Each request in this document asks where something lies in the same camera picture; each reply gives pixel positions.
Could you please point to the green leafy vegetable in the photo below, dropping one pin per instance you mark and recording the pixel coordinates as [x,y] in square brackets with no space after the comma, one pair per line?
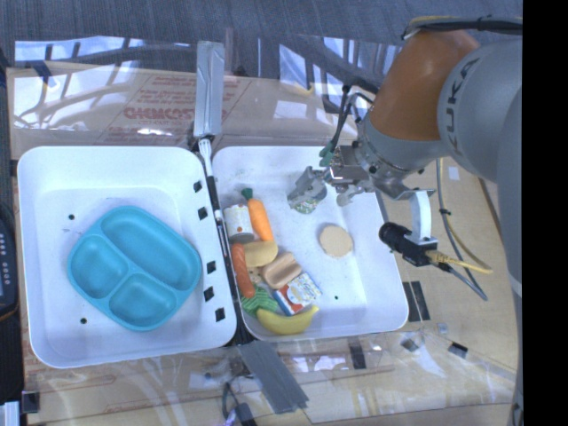
[259,302]

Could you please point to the blue divided plate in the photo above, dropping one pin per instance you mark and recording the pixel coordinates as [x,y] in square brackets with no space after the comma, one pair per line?
[133,264]

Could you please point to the small green printed can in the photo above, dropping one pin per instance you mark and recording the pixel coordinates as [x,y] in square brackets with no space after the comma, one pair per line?
[306,207]

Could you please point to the tan hot dog bun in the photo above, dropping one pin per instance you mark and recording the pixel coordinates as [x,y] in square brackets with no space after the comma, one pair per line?
[280,270]

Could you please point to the orange carrot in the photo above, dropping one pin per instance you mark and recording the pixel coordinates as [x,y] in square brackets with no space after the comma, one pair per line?
[259,218]

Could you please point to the orange sausage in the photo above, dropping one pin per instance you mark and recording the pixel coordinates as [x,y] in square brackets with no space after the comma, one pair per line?
[242,269]

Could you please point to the small white can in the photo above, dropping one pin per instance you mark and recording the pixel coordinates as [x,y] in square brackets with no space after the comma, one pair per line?
[237,222]

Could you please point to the round tan biscuit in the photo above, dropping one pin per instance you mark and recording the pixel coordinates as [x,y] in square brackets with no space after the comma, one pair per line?
[336,241]

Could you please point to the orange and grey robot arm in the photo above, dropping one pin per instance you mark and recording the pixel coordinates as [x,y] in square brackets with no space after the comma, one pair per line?
[479,104]

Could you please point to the yellow banana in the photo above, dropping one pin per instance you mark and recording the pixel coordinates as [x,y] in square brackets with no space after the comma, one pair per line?
[284,322]

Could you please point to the black cylinder on white bracket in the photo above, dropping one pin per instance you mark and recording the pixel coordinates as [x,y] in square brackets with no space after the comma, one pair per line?
[406,242]

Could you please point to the brown cardboard board red print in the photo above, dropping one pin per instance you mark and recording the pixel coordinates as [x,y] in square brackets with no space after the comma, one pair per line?
[275,91]

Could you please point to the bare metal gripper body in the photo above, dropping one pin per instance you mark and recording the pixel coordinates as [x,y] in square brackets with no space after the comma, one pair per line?
[351,169]

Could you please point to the tan bread roll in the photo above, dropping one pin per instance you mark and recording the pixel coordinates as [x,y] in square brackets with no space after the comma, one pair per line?
[261,252]

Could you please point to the white printed carton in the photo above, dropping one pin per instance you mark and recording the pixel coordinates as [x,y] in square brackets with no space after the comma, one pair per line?
[298,293]

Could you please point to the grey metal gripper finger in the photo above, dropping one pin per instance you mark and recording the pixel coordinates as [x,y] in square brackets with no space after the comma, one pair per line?
[346,198]
[309,184]

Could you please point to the white plastic tray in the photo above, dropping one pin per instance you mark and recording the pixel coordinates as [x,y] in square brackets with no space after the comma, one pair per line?
[57,180]
[368,282]

